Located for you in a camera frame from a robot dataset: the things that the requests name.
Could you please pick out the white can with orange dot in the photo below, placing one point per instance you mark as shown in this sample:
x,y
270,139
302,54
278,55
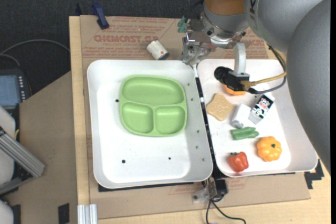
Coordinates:
x,y
156,49

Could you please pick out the orange round toy food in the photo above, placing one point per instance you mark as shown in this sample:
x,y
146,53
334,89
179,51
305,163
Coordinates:
x,y
232,92

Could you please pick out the white plastic tray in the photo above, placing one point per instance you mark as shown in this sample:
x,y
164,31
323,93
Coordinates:
x,y
147,160
273,123

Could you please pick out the brown cardboard board red print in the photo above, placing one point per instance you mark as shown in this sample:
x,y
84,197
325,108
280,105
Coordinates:
x,y
126,36

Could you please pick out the black cylinder on white bracket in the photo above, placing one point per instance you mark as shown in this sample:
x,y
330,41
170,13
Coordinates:
x,y
231,78

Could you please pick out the plain white can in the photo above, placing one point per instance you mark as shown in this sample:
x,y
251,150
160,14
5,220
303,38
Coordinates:
x,y
241,114

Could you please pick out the green beans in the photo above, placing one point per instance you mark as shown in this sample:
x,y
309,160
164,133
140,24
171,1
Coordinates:
x,y
244,133

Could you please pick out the red bell pepper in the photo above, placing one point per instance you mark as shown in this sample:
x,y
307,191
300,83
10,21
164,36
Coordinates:
x,y
238,162

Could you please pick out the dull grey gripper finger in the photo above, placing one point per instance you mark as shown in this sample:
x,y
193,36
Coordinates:
x,y
189,55
202,51

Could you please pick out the thin black and white rod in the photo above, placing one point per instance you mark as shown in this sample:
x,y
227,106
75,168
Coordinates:
x,y
207,123

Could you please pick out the green divided plate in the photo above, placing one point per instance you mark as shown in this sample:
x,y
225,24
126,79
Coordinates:
x,y
152,102

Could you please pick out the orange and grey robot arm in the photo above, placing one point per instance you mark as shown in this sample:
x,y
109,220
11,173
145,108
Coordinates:
x,y
288,21

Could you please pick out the yellow orange pumpkin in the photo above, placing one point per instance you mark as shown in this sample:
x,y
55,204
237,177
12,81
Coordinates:
x,y
269,149

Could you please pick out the tan toast slice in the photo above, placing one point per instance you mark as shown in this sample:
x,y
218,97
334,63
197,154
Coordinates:
x,y
219,107

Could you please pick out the white carton with cow print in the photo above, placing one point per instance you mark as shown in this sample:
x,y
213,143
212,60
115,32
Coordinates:
x,y
260,110

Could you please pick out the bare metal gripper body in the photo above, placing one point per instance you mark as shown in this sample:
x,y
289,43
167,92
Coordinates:
x,y
199,34

